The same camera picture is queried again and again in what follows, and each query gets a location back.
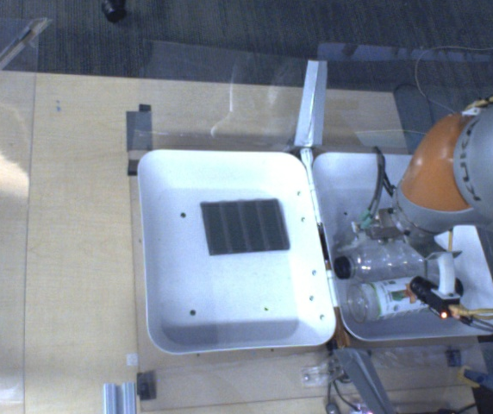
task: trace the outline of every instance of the clear plastic bottle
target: clear plastic bottle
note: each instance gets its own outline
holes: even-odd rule
[[[365,282],[413,278],[425,275],[425,260],[402,240],[366,239],[335,258],[333,269],[339,279],[356,278]]]
[[[353,319],[363,323],[425,310],[423,302],[409,297],[407,285],[411,280],[405,277],[350,285],[346,301]]]

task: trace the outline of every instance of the black chair leg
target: black chair leg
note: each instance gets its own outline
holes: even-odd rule
[[[109,22],[119,22],[127,14],[126,0],[105,0],[101,9]]]

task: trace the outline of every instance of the bottle label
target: bottle label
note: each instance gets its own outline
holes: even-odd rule
[[[392,317],[411,311],[420,311],[427,306],[420,300],[409,299],[408,284],[412,278],[400,278],[371,282],[369,285],[377,295],[379,318]]]

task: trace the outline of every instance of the white cable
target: white cable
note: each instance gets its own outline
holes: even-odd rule
[[[417,59],[415,62],[415,84],[417,85],[417,89],[423,95],[429,102],[436,104],[446,110],[449,110],[450,112],[454,113],[455,111],[444,104],[438,103],[437,101],[429,98],[425,92],[423,92],[421,88],[421,83],[419,82],[419,76],[417,73],[419,72],[419,63],[421,63],[422,58],[427,55],[429,52],[433,51],[439,51],[441,49],[453,49],[453,50],[462,50],[462,51],[473,51],[473,52],[484,52],[484,51],[493,51],[493,47],[465,47],[465,46],[437,46],[437,47],[431,47],[430,49],[427,49],[425,52],[421,54],[421,56]]]

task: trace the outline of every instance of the wooden table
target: wooden table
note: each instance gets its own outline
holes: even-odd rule
[[[151,104],[155,130],[181,140],[207,132],[244,136],[261,128],[264,136],[278,137],[294,131],[301,89],[236,85],[233,91],[230,107],[229,85],[37,75],[26,261],[27,414],[99,413],[103,384],[133,381],[138,371],[143,321],[135,307],[126,111]],[[401,140],[391,94],[328,91],[326,112],[331,142],[359,144],[366,135],[356,133],[375,123]],[[0,318],[0,325],[7,323]],[[454,407],[472,401],[467,386],[447,382],[397,391],[393,398],[414,410],[417,404],[409,401],[452,401]],[[324,392],[172,412],[320,414]],[[12,406],[22,412],[22,403]],[[5,408],[0,412],[9,412]]]

